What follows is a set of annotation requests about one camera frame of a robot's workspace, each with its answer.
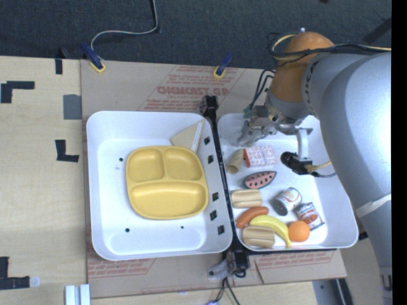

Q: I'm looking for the thin black and white rod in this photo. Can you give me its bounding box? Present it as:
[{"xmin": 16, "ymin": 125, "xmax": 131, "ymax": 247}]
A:
[{"xmin": 205, "ymin": 112, "xmax": 242, "ymax": 281}]

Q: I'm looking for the tan hot dog bun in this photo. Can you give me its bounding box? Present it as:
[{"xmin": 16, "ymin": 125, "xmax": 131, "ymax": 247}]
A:
[
  {"xmin": 242, "ymin": 224, "xmax": 276, "ymax": 248},
  {"xmin": 230, "ymin": 188, "xmax": 263, "ymax": 209}
]

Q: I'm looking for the orange sausage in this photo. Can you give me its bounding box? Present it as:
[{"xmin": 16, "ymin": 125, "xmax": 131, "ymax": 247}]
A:
[{"xmin": 235, "ymin": 205, "xmax": 270, "ymax": 229}]

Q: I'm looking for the beige triangular sandwich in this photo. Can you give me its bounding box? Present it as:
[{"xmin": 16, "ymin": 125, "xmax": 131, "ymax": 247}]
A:
[{"xmin": 169, "ymin": 118, "xmax": 206, "ymax": 154}]

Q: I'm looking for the black block with thin wires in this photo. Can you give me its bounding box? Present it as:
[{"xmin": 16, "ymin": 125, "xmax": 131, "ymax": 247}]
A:
[
  {"xmin": 199, "ymin": 95, "xmax": 220, "ymax": 118},
  {"xmin": 224, "ymin": 249, "xmax": 251, "ymax": 278}
]

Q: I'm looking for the red watermelon slice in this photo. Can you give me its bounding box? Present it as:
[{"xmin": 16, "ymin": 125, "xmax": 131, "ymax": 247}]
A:
[{"xmin": 243, "ymin": 170, "xmax": 278, "ymax": 190}]

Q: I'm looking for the brown cardboard board red print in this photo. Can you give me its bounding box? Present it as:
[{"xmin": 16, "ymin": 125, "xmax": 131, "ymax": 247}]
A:
[{"xmin": 79, "ymin": 58, "xmax": 348, "ymax": 299}]

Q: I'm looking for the beige ice cream cone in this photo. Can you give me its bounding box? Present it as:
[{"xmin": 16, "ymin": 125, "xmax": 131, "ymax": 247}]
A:
[{"xmin": 224, "ymin": 148, "xmax": 245, "ymax": 175}]

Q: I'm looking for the yellow divided plate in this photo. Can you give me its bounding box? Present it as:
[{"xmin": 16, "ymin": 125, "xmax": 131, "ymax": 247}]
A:
[{"xmin": 125, "ymin": 145, "xmax": 210, "ymax": 220}]

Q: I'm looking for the yellow banana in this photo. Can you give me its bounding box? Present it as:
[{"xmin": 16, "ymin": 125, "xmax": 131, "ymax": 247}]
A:
[{"xmin": 249, "ymin": 214, "xmax": 293, "ymax": 249}]

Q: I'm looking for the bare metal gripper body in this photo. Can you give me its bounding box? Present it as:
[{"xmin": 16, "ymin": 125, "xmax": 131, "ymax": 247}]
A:
[{"xmin": 247, "ymin": 105, "xmax": 289, "ymax": 137}]

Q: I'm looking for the white plastic tray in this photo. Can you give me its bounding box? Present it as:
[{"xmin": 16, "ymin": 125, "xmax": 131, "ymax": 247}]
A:
[
  {"xmin": 85, "ymin": 110, "xmax": 234, "ymax": 262},
  {"xmin": 217, "ymin": 112, "xmax": 360, "ymax": 252}
]

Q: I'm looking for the white can yellow red label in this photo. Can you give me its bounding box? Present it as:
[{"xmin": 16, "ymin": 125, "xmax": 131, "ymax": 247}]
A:
[{"xmin": 272, "ymin": 187, "xmax": 303, "ymax": 217}]

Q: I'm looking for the orange and white carton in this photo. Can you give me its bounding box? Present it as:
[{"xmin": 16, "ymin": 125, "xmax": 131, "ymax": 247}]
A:
[{"xmin": 243, "ymin": 145, "xmax": 278, "ymax": 168}]

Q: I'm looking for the black cylinder on white bracket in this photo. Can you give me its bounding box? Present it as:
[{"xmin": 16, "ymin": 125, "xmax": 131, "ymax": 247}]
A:
[{"xmin": 280, "ymin": 119, "xmax": 314, "ymax": 175}]

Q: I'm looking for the orange fruit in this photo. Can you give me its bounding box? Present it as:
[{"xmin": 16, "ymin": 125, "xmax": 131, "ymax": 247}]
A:
[{"xmin": 287, "ymin": 220, "xmax": 311, "ymax": 243}]

